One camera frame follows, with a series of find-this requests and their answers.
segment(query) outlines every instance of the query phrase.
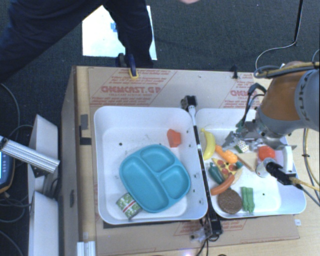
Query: dark gray carpet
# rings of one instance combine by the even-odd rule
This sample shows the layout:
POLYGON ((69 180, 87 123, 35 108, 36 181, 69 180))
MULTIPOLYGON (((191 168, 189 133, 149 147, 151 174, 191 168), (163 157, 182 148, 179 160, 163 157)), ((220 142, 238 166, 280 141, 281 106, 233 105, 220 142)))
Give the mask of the dark gray carpet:
MULTIPOLYGON (((192 5, 176 0, 148 0, 147 3, 151 7, 158 58, 155 68, 228 71, 237 65, 241 72, 253 72, 256 58, 264 50, 293 42, 299 7, 299 0, 201 0, 192 5)), ((9 0, 0 2, 0 32, 8 20, 8 6, 9 0)), ((320 1, 305 0, 297 44, 266 53, 258 65, 310 61, 319 48, 319 30, 320 1)), ((114 60, 82 56, 79 25, 5 83, 19 103, 21 124, 32 125, 39 114, 60 125, 72 65, 113 67, 114 60)), ((16 111, 2 88, 0 95, 0 135, 7 136, 17 125, 16 111)), ((27 143, 28 131, 21 132, 19 138, 27 143)), ((16 198, 26 195, 26 178, 26 168, 16 171, 9 191, 16 198)), ((7 212, 0 206, 0 218, 5 218, 3 213, 7 212)), ((0 230, 15 240, 24 255, 28 252, 28 226, 27 214, 18 223, 0 223, 0 230)), ((1 235, 0 255, 18 255, 1 235)))

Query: blue plate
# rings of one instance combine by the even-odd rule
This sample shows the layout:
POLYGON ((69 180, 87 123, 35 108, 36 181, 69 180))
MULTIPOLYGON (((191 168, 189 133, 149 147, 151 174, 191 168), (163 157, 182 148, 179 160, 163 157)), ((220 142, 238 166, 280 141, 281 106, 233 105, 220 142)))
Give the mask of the blue plate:
POLYGON ((191 185, 185 167, 162 145, 150 145, 129 155, 120 165, 120 178, 149 213, 169 208, 187 194, 191 185))

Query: silver connector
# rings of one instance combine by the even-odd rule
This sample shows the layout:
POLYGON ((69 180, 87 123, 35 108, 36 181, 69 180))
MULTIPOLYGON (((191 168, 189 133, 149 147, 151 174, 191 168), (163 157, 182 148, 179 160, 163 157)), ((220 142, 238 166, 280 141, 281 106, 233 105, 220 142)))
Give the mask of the silver connector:
POLYGON ((1 152, 22 162, 28 163, 42 171, 46 171, 49 174, 53 174, 60 163, 58 159, 46 156, 27 146, 6 139, 1 135, 0 141, 2 143, 2 148, 0 148, 1 152))

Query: dark pants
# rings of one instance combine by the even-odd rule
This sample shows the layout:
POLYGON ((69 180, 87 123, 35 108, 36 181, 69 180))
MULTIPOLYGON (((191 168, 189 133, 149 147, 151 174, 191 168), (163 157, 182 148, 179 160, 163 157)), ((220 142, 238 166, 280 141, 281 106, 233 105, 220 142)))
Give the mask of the dark pants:
POLYGON ((0 82, 63 38, 101 5, 117 25, 125 54, 133 54, 137 67, 152 68, 152 29, 145 0, 11 0, 9 24, 0 37, 0 82))

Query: person's hand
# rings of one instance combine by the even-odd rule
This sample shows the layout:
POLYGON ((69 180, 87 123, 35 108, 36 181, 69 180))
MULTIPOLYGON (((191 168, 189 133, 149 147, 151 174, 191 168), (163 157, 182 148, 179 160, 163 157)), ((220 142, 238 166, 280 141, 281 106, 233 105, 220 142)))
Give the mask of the person's hand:
POLYGON ((189 4, 193 4, 195 2, 198 2, 199 0, 179 0, 179 1, 189 5, 189 4))

